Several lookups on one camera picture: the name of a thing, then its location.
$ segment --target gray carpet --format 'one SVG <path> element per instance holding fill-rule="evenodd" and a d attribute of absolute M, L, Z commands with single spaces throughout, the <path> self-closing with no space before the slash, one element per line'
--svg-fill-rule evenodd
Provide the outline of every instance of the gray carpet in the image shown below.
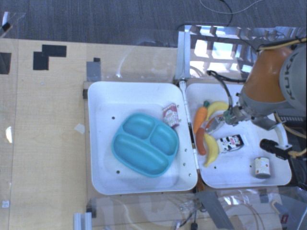
<path fill-rule="evenodd" d="M 235 12 L 256 0 L 225 1 Z M 203 2 L 229 11 L 219 0 Z M 0 16 L 5 11 L 26 13 L 22 39 L 128 45 L 177 46 L 181 24 L 227 25 L 230 20 L 199 0 L 0 0 Z M 265 0 L 235 14 L 230 26 L 306 28 L 306 14 L 307 0 Z"/>

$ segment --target wire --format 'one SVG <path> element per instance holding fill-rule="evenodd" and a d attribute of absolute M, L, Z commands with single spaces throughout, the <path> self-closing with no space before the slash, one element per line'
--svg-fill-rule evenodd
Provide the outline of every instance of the wire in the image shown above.
<path fill-rule="evenodd" d="M 250 48 L 249 53 L 250 53 L 250 61 L 251 61 L 251 63 L 254 65 L 253 51 L 251 50 L 251 48 Z"/>
<path fill-rule="evenodd" d="M 297 167 L 295 167 L 295 164 L 298 164 L 299 165 L 299 168 L 300 170 L 298 170 Z M 302 165 L 302 162 L 301 161 L 298 161 L 297 163 L 293 163 L 293 166 L 294 166 L 294 169 L 297 173 L 296 177 L 297 177 L 297 180 L 298 180 L 298 183 L 305 183 L 306 182 L 306 176 L 307 176 L 307 172 L 304 168 L 304 166 Z"/>
<path fill-rule="evenodd" d="M 190 220 L 190 218 L 194 215 L 194 214 L 196 214 L 196 212 L 197 212 L 197 210 L 199 210 L 201 207 L 198 207 L 197 209 L 195 209 L 195 210 L 193 210 L 190 214 L 189 214 L 189 216 L 180 224 L 180 228 L 181 227 L 183 227 L 187 222 L 188 222 L 188 220 Z"/>
<path fill-rule="evenodd" d="M 289 39 L 285 39 L 285 40 L 281 40 L 281 41 L 277 41 L 277 42 L 269 42 L 267 44 L 261 44 L 259 45 L 258 48 L 260 47 L 267 47 L 267 46 L 279 46 L 279 45 L 283 45 L 283 44 L 286 44 L 286 43 L 290 43 L 290 42 L 293 42 L 293 41 L 296 41 L 297 43 L 303 43 L 304 42 L 304 38 L 306 37 L 302 37 L 302 38 L 299 38 L 299 37 L 295 37 L 295 38 L 289 38 Z"/>
<path fill-rule="evenodd" d="M 257 49 L 247 40 L 244 40 L 242 38 L 240 38 L 241 41 L 243 41 L 244 43 L 248 44 L 253 50 L 254 52 L 257 52 Z"/>
<path fill-rule="evenodd" d="M 296 157 L 296 160 L 301 160 L 301 161 L 307 161 L 307 158 L 300 158 L 300 157 Z"/>
<path fill-rule="evenodd" d="M 195 211 L 194 223 L 196 222 L 196 219 L 197 219 L 197 210 Z"/>
<path fill-rule="evenodd" d="M 277 119 L 277 121 L 278 121 L 279 123 L 283 123 L 282 120 L 280 119 L 280 117 L 279 117 L 279 115 L 278 115 L 277 113 L 274 113 L 274 116 L 275 116 L 275 118 Z M 307 139 L 307 136 L 306 136 L 306 135 L 304 135 L 304 134 L 302 134 L 302 133 L 300 133 L 300 132 L 298 132 L 298 131 L 296 131 L 296 130 L 294 130 L 294 129 L 289 128 L 289 127 L 286 126 L 285 124 L 283 124 L 283 127 L 284 127 L 284 129 L 287 130 L 289 133 L 291 133 L 291 134 L 293 134 L 293 135 L 295 135 L 295 136 L 298 136 L 298 137 Z"/>
<path fill-rule="evenodd" d="M 208 9 L 208 10 L 214 12 L 214 13 L 219 13 L 219 14 L 237 14 L 237 13 L 241 13 L 241 12 L 243 12 L 243 11 L 249 9 L 251 6 L 255 5 L 256 3 L 261 2 L 261 1 L 264 1 L 264 0 L 258 0 L 258 1 L 254 2 L 254 3 L 252 3 L 251 5 L 247 6 L 246 8 L 242 9 L 242 10 L 239 10 L 239 11 L 236 11 L 236 12 L 231 12 L 231 13 L 228 13 L 228 12 L 220 12 L 220 11 L 216 11 L 216 10 L 210 9 L 210 8 L 206 7 L 206 6 L 202 3 L 201 0 L 199 0 L 199 1 L 200 1 L 201 5 L 202 5 L 204 8 L 206 8 L 206 9 Z"/>
<path fill-rule="evenodd" d="M 259 213 L 251 206 L 251 205 L 245 205 L 247 208 L 249 208 L 252 212 L 256 213 L 256 215 L 258 216 L 260 223 L 262 225 L 263 230 L 265 230 L 262 218 L 260 217 Z"/>
<path fill-rule="evenodd" d="M 229 205 L 228 207 L 225 208 L 225 210 L 227 211 L 227 210 L 231 209 L 231 208 L 234 207 L 234 206 L 235 206 L 235 205 Z M 251 211 L 251 213 L 252 213 L 252 215 L 253 215 L 253 217 L 254 217 L 254 219 L 255 219 L 256 230 L 259 230 L 259 223 L 258 223 L 258 220 L 257 220 L 257 216 L 256 216 L 256 215 L 258 215 L 258 217 L 259 217 L 259 219 L 261 220 L 261 222 L 262 222 L 262 219 L 261 219 L 261 217 L 259 216 L 258 212 L 257 212 L 257 211 L 253 211 L 254 208 L 253 208 L 252 206 L 249 207 L 249 206 L 246 205 L 246 204 L 240 204 L 240 205 L 238 205 L 238 206 L 245 206 L 245 207 L 247 207 L 247 208 Z"/>
<path fill-rule="evenodd" d="M 227 24 L 227 26 L 226 27 L 229 27 L 229 25 L 230 25 L 230 23 L 232 22 L 232 18 L 233 18 L 233 14 L 232 14 L 232 9 L 231 9 L 231 7 L 228 5 L 228 3 L 226 2 L 226 1 L 224 1 L 224 0 L 220 0 L 220 1 L 222 1 L 228 8 L 229 8 L 229 10 L 230 10 L 230 12 L 231 12 L 231 15 L 230 15 L 230 20 L 229 20 L 229 22 L 228 22 L 228 24 Z"/>
<path fill-rule="evenodd" d="M 302 187 L 302 189 L 307 191 L 307 185 L 305 183 L 300 183 L 298 186 Z"/>
<path fill-rule="evenodd" d="M 222 76 L 222 75 L 218 74 L 216 71 L 207 70 L 207 74 L 208 74 L 209 76 L 212 75 L 212 73 L 213 73 L 214 75 L 219 76 L 219 77 L 220 77 L 222 80 L 224 80 L 224 81 L 236 82 L 236 83 L 246 82 L 246 79 L 231 79 L 231 78 L 228 78 L 228 77 L 225 77 L 225 76 Z"/>
<path fill-rule="evenodd" d="M 307 41 L 307 39 L 304 37 L 304 38 L 291 40 L 291 41 L 288 41 L 288 42 L 286 41 L 284 43 L 279 42 L 279 44 L 275 44 L 275 45 L 272 45 L 272 46 L 260 46 L 257 51 L 267 50 L 267 49 L 277 49 L 277 48 L 286 47 L 286 46 L 290 46 L 290 45 L 294 45 L 294 44 L 305 43 L 306 41 Z"/>
<path fill-rule="evenodd" d="M 198 76 L 203 77 L 204 74 L 201 70 L 197 69 L 196 67 L 190 66 L 190 69 L 194 70 Z"/>
<path fill-rule="evenodd" d="M 215 71 L 210 71 L 208 70 L 207 71 L 207 74 L 209 76 L 213 76 L 216 80 L 218 80 L 221 85 L 223 86 L 223 88 L 225 89 L 226 93 L 227 93 L 227 96 L 228 96 L 228 110 L 229 110 L 229 113 L 232 114 L 232 106 L 233 106 L 233 101 L 232 101 L 232 97 L 231 97 L 231 94 L 229 92 L 229 89 L 227 88 L 226 84 L 224 83 L 223 79 L 219 76 L 219 74 L 217 74 Z"/>
<path fill-rule="evenodd" d="M 289 151 L 288 154 L 292 157 L 292 158 L 296 158 L 296 157 L 300 157 L 302 155 L 304 155 L 305 153 L 307 153 L 307 148 L 305 148 L 302 151 Z"/>

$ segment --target black tape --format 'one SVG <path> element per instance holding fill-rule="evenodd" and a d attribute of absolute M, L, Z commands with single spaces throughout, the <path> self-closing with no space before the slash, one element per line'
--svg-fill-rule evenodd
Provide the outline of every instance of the black tape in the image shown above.
<path fill-rule="evenodd" d="M 0 53 L 0 74 L 10 73 L 11 56 L 11 53 Z"/>
<path fill-rule="evenodd" d="M 2 29 L 6 32 L 10 29 L 11 27 L 11 24 L 6 22 L 3 26 L 2 26 Z"/>
<path fill-rule="evenodd" d="M 82 94 L 82 96 L 83 96 L 83 99 L 84 99 L 84 100 L 87 100 L 87 92 L 88 92 L 88 90 L 83 89 L 83 94 Z"/>
<path fill-rule="evenodd" d="M 100 62 L 87 62 L 86 63 L 86 80 L 88 82 L 101 81 Z"/>
<path fill-rule="evenodd" d="M 43 45 L 43 56 L 46 57 L 66 57 L 66 46 Z"/>
<path fill-rule="evenodd" d="M 268 203 L 269 202 L 269 196 L 268 196 L 268 191 L 267 189 L 259 189 L 259 197 L 260 197 L 260 202 L 261 203 Z"/>
<path fill-rule="evenodd" d="M 33 70 L 49 70 L 49 57 L 42 52 L 33 52 Z"/>

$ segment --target can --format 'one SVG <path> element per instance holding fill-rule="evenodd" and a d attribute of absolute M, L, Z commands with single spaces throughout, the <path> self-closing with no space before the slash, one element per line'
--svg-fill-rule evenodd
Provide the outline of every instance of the can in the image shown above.
<path fill-rule="evenodd" d="M 259 179 L 266 179 L 271 176 L 270 160 L 266 157 L 255 158 L 255 176 Z"/>

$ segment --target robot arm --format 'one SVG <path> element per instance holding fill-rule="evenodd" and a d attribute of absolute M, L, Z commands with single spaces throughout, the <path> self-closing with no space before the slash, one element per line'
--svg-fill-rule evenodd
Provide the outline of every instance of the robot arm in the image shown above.
<path fill-rule="evenodd" d="M 271 130 L 277 123 L 267 115 L 283 108 L 306 112 L 306 43 L 294 51 L 282 47 L 261 52 L 238 103 L 223 116 L 229 125 L 251 120 Z"/>

